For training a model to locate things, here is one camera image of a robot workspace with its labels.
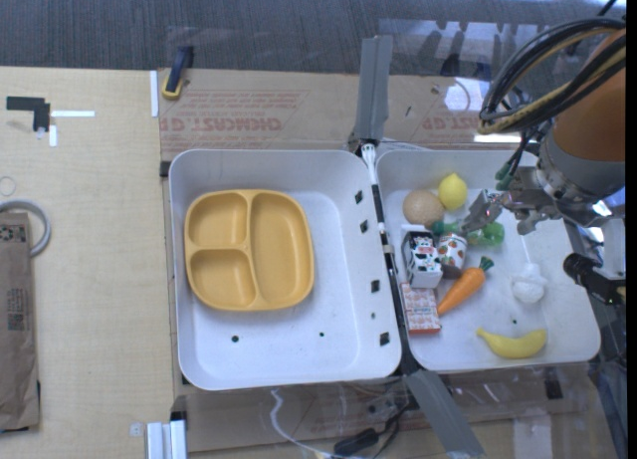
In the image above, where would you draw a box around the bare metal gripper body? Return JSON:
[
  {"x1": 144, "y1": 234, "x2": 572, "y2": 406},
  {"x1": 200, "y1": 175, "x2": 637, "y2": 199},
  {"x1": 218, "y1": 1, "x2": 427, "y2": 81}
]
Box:
[{"x1": 499, "y1": 166, "x2": 627, "y2": 229}]

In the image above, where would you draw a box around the green broccoli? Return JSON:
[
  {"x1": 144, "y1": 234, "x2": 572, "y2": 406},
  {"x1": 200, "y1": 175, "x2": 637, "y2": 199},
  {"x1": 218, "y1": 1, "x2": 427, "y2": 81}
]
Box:
[{"x1": 429, "y1": 217, "x2": 507, "y2": 249}]

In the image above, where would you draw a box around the yellow lemon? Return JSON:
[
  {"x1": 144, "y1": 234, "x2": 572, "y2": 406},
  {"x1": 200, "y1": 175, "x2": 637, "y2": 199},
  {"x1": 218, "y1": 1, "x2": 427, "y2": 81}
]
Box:
[{"x1": 437, "y1": 172, "x2": 470, "y2": 212}]

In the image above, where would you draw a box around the white cup with strawberry print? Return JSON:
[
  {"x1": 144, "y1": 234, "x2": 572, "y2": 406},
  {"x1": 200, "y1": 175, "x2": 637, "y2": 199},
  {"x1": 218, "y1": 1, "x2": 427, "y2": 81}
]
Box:
[{"x1": 436, "y1": 232, "x2": 470, "y2": 270}]

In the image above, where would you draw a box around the brown egg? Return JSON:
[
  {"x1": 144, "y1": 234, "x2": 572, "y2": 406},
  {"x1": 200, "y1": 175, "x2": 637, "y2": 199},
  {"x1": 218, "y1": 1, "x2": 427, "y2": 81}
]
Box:
[{"x1": 401, "y1": 189, "x2": 446, "y2": 229}]

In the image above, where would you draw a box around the white lumpy toy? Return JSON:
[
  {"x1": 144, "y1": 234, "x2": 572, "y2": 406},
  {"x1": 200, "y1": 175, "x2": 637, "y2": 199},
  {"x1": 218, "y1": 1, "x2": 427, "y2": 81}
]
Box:
[{"x1": 511, "y1": 262, "x2": 549, "y2": 306}]

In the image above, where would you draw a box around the cow print milk carton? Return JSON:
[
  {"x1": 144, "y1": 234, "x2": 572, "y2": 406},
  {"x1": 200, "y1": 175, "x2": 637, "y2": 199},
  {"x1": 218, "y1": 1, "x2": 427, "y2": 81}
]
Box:
[{"x1": 399, "y1": 229, "x2": 445, "y2": 291}]

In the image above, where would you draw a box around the orange carrot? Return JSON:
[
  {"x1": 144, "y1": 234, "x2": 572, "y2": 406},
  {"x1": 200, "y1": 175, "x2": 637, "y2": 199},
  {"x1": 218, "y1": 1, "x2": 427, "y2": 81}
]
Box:
[{"x1": 436, "y1": 255, "x2": 496, "y2": 318}]

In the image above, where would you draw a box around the white plastic tray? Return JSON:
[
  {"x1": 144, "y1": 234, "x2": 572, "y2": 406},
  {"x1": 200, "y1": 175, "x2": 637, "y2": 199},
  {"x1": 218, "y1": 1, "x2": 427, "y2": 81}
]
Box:
[
  {"x1": 374, "y1": 147, "x2": 602, "y2": 374},
  {"x1": 167, "y1": 148, "x2": 403, "y2": 392}
]

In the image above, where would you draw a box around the yellow banana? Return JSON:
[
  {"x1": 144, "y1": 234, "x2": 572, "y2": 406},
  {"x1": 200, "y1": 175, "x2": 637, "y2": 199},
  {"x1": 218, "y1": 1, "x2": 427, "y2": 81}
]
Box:
[{"x1": 475, "y1": 327, "x2": 549, "y2": 360}]

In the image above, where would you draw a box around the yellow divided plate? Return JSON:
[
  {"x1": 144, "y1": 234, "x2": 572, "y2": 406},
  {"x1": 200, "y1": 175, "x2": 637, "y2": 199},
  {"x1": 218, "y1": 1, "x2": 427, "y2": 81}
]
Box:
[{"x1": 183, "y1": 188, "x2": 317, "y2": 313}]

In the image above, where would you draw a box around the brown cardboard board red print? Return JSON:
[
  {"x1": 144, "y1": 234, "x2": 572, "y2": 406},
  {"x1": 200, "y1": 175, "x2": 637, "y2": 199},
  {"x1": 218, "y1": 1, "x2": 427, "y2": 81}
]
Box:
[{"x1": 157, "y1": 67, "x2": 598, "y2": 453}]

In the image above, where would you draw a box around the brown paper bag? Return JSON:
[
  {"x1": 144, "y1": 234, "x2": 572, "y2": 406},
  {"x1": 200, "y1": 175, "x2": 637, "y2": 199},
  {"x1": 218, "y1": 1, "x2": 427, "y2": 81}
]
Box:
[{"x1": 0, "y1": 212, "x2": 42, "y2": 433}]

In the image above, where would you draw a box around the black cylinder on white bracket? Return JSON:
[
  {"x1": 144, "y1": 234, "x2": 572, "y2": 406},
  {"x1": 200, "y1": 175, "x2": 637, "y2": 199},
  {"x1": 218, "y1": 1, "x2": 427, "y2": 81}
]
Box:
[{"x1": 562, "y1": 200, "x2": 627, "y2": 307}]

